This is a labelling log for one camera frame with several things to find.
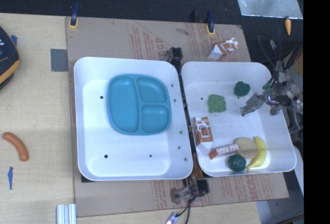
banana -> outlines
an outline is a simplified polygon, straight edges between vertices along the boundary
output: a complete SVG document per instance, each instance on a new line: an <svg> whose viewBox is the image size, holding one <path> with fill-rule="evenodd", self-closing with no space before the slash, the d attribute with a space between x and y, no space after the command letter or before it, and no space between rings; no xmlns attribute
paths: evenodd
<svg viewBox="0 0 330 224"><path fill-rule="evenodd" d="M254 142L257 145L258 152L257 155L252 158L251 162L246 167L247 170L250 170L252 167L258 167L262 165L266 159L267 148L263 139L260 138L259 136L256 136Z"/></svg>

black and orange object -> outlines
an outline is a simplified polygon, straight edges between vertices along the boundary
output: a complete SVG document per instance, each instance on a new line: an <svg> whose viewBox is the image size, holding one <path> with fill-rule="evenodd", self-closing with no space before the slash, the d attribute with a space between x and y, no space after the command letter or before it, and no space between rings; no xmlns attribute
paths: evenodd
<svg viewBox="0 0 330 224"><path fill-rule="evenodd" d="M13 77L21 64L21 57L15 43L0 27L0 89Z"/></svg>

white tray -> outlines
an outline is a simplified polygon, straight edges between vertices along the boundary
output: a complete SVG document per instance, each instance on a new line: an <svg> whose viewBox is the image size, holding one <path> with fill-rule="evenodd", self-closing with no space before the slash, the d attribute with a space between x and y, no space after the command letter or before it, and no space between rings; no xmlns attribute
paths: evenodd
<svg viewBox="0 0 330 224"><path fill-rule="evenodd" d="M112 128L106 105L110 79L149 75L166 86L171 101L169 128L156 135L125 135ZM85 57L74 66L78 167L92 181L183 179L192 155L177 71L153 60Z"/></svg>
<svg viewBox="0 0 330 224"><path fill-rule="evenodd" d="M292 140L287 129L283 112L270 115L270 106L262 107L242 116L240 107L253 93L262 94L262 86L270 79L268 69L259 63L231 62L188 62L181 71L186 101L190 118L208 116L217 148L235 143L239 137L260 136L268 148L265 162L250 171L235 172L227 165L228 156L210 159L197 150L201 169L212 177L233 176L241 174L262 174L291 171L296 164ZM234 94L236 82L243 81L251 86L247 96L237 97ZM210 94L225 97L226 111L209 113L207 99Z"/></svg>

wooden table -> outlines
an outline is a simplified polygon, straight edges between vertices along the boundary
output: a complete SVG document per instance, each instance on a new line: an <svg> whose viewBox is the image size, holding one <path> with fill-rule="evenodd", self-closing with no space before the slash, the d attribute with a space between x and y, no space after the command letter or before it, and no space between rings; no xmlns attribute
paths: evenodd
<svg viewBox="0 0 330 224"><path fill-rule="evenodd" d="M66 49L65 17L0 13L18 37L22 63L0 90L0 134L25 143L29 160L0 140L0 223L56 223L56 205L75 203L67 72L51 71L51 49ZM13 167L12 189L8 171ZM78 218L77 223L164 223L173 210ZM183 215L177 224L185 223ZM255 202L192 208L189 224L260 223Z"/></svg>

carrot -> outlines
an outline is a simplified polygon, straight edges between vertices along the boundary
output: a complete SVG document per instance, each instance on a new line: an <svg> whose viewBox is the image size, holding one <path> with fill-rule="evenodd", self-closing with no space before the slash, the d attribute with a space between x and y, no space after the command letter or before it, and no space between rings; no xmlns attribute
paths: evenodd
<svg viewBox="0 0 330 224"><path fill-rule="evenodd" d="M291 34L291 20L289 19L289 16L285 17L284 25L285 25L285 29L286 29L288 35L290 35Z"/></svg>

